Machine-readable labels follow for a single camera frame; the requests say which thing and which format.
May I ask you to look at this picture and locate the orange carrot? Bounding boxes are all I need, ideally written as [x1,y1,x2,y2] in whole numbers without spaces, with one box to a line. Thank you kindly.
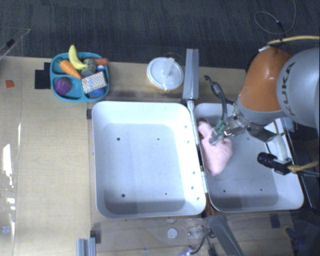
[58,59,82,80]

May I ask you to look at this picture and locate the blue round cap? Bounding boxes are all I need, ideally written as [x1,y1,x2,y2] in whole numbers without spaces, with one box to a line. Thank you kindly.
[89,87,106,99]

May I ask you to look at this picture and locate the purple grapes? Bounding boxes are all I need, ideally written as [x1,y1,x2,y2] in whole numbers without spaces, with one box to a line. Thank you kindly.
[53,77,72,97]

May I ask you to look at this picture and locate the white plastic tray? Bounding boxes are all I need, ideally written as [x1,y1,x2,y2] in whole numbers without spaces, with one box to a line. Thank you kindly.
[91,100,207,220]
[193,102,305,214]

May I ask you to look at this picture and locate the black cylinder on white bracket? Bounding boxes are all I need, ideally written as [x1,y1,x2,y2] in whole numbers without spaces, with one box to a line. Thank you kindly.
[257,134,294,176]

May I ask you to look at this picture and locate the blue divided plate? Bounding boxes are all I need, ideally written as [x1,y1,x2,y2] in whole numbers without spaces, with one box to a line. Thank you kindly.
[49,51,111,104]

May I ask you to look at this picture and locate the pink cloth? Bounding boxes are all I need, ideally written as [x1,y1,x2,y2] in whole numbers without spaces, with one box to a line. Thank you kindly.
[197,120,234,177]

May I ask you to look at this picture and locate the yellow banana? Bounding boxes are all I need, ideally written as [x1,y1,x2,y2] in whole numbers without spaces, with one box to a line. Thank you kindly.
[67,44,89,71]

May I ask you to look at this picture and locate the small grey can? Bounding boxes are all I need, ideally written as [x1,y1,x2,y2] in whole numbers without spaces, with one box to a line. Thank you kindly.
[80,57,98,78]

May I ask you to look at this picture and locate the white lidded round container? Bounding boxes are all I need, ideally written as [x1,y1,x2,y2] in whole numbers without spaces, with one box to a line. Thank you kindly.
[146,56,185,93]

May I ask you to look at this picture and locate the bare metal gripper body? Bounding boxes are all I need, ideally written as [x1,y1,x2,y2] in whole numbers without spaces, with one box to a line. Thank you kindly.
[224,111,277,143]

